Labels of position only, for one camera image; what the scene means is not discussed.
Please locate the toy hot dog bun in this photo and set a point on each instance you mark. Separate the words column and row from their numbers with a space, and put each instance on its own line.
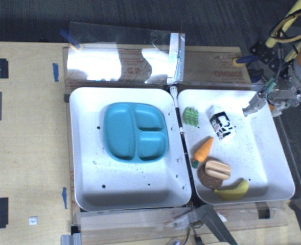
column 218, row 169

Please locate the green toy grapes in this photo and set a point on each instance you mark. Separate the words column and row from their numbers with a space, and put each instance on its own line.
column 191, row 117

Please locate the orange toy carrot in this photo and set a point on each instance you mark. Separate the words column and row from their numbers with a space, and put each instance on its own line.
column 204, row 150

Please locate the yellow banana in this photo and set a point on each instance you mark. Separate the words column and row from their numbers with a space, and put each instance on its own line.
column 233, row 193

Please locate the black and white milk carton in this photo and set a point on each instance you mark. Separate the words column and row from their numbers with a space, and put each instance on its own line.
column 223, row 126

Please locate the blue divided plate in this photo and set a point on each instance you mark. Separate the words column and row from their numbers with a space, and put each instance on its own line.
column 119, row 131

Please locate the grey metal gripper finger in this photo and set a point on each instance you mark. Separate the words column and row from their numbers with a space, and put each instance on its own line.
column 254, row 104
column 278, row 111

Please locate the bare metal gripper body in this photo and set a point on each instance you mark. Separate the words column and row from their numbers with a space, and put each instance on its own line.
column 284, row 95

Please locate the white plastic tray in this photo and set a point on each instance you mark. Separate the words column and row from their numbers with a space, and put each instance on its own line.
column 257, row 157
column 94, row 162

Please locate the brown round biscuit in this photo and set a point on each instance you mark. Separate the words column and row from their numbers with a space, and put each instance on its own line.
column 208, row 182

